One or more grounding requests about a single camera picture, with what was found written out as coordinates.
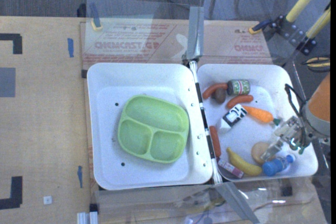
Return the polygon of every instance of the green plate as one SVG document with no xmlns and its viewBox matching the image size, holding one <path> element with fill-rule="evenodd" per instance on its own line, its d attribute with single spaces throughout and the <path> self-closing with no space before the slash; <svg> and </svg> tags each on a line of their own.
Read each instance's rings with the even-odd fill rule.
<svg viewBox="0 0 336 224">
<path fill-rule="evenodd" d="M 189 118 L 180 106 L 148 95 L 135 95 L 125 104 L 118 141 L 128 153 L 159 163 L 181 157 L 189 133 Z"/>
</svg>

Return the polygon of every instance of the tin can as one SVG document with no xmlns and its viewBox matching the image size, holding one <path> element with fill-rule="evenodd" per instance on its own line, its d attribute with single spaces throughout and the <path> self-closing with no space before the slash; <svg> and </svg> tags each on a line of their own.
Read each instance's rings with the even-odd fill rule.
<svg viewBox="0 0 336 224">
<path fill-rule="evenodd" d="M 227 83 L 227 94 L 228 95 L 241 95 L 250 93 L 250 83 L 248 80 L 230 80 Z"/>
</svg>

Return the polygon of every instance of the banana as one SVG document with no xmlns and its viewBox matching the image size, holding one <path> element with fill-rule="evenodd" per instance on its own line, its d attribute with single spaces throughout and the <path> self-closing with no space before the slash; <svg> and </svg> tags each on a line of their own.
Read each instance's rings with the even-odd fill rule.
<svg viewBox="0 0 336 224">
<path fill-rule="evenodd" d="M 230 163 L 243 171 L 246 175 L 249 176 L 258 176 L 263 171 L 260 166 L 248 163 L 237 153 L 233 152 L 230 147 L 226 148 L 226 152 L 229 156 Z"/>
</svg>

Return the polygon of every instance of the blue bottle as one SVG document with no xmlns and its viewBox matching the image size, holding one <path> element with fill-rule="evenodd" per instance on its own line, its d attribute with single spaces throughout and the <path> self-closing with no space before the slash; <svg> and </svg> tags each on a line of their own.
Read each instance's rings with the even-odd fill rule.
<svg viewBox="0 0 336 224">
<path fill-rule="evenodd" d="M 278 172 L 285 170 L 288 165 L 295 161 L 295 157 L 292 154 L 286 157 L 277 157 L 271 161 L 265 162 L 262 165 L 262 171 L 267 176 L 273 176 Z"/>
</svg>

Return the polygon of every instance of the wooden surface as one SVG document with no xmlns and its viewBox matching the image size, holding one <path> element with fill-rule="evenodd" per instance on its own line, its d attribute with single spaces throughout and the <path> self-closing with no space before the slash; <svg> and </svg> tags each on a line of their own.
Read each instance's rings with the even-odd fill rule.
<svg viewBox="0 0 336 224">
<path fill-rule="evenodd" d="M 81 20 L 0 17 L 0 33 L 23 37 L 22 55 L 0 41 L 0 67 L 16 69 L 15 97 L 0 98 L 0 199 L 10 197 L 11 177 L 23 177 L 23 203 L 0 210 L 1 224 L 76 223 L 77 213 L 89 210 Z M 51 205 L 44 196 L 52 196 Z"/>
</svg>

